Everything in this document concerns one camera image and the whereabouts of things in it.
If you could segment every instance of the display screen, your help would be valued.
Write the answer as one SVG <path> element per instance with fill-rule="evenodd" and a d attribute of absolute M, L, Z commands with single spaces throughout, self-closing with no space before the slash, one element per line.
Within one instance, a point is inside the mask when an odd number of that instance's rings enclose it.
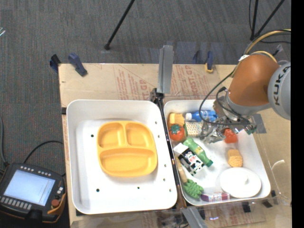
<path fill-rule="evenodd" d="M 4 195 L 45 206 L 55 180 L 16 170 Z"/>

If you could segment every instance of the black pole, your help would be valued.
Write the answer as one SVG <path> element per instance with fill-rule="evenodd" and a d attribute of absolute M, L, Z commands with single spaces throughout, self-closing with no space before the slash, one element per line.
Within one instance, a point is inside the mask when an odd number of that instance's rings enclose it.
<path fill-rule="evenodd" d="M 254 14 L 253 14 L 253 22 L 252 22 L 252 30 L 251 30 L 250 40 L 253 40 L 255 38 L 255 27 L 256 27 L 256 20 L 257 20 L 257 6 L 258 6 L 258 0 L 256 0 L 256 3 L 255 3 L 255 11 L 254 11 Z"/>
<path fill-rule="evenodd" d="M 275 10 L 272 12 L 272 14 L 268 17 L 268 19 L 266 20 L 266 22 L 264 23 L 264 25 L 261 27 L 261 29 L 255 34 L 255 37 L 258 37 L 261 33 L 261 31 L 264 29 L 264 27 L 266 26 L 266 24 L 270 21 L 270 19 L 273 17 L 273 15 L 276 13 L 276 11 L 279 9 L 279 7 L 282 5 L 282 3 L 285 0 L 281 0 L 280 3 L 277 5 L 277 7 L 275 8 Z"/>
<path fill-rule="evenodd" d="M 116 28 L 115 28 L 114 32 L 112 33 L 110 39 L 108 40 L 108 42 L 107 42 L 107 43 L 105 44 L 105 46 L 104 46 L 104 48 L 105 48 L 106 50 L 109 50 L 109 49 L 110 49 L 110 44 L 111 44 L 111 42 L 112 42 L 114 36 L 116 35 L 116 33 L 117 33 L 119 27 L 120 27 L 121 24 L 123 23 L 124 18 L 127 16 L 128 12 L 129 12 L 129 10 L 130 10 L 130 8 L 132 7 L 132 5 L 133 5 L 134 2 L 135 2 L 135 0 L 131 0 L 131 2 L 129 3 L 127 9 L 126 9 L 125 12 L 123 13 L 123 16 L 121 17 L 120 21 L 118 22 L 118 25 L 116 26 Z"/>

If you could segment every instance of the blue bottle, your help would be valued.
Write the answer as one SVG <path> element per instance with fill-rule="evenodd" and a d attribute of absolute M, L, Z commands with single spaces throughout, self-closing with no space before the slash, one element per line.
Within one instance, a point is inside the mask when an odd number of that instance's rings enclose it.
<path fill-rule="evenodd" d="M 206 118 L 208 116 L 210 122 L 214 122 L 218 117 L 218 115 L 213 110 L 201 110 L 201 115 L 203 118 Z M 202 121 L 199 111 L 186 113 L 185 119 L 187 121 L 193 121 L 193 120 L 197 122 Z"/>

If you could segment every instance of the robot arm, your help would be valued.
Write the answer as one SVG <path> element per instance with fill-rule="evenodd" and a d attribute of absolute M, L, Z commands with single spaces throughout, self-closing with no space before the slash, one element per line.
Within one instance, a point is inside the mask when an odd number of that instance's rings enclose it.
<path fill-rule="evenodd" d="M 229 89 L 223 87 L 217 93 L 213 105 L 218 115 L 216 121 L 210 122 L 201 116 L 204 123 L 200 139 L 205 143 L 225 139 L 226 128 L 234 133 L 242 130 L 253 133 L 257 126 L 249 121 L 250 117 L 268 108 L 291 119 L 290 62 L 280 66 L 271 54 L 255 52 L 240 59 L 232 77 Z M 225 95 L 218 97 L 224 90 Z"/>

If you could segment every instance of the toy tomato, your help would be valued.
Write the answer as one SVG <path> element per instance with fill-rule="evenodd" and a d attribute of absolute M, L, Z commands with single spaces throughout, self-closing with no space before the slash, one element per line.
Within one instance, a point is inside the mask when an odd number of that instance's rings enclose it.
<path fill-rule="evenodd" d="M 226 136 L 226 143 L 235 143 L 238 141 L 237 135 L 230 128 L 225 129 L 224 135 Z"/>
<path fill-rule="evenodd" d="M 169 128 L 170 139 L 175 140 L 175 141 L 181 141 L 181 140 L 183 140 L 184 136 L 185 136 L 184 127 L 182 127 L 178 124 L 171 125 L 171 127 Z"/>

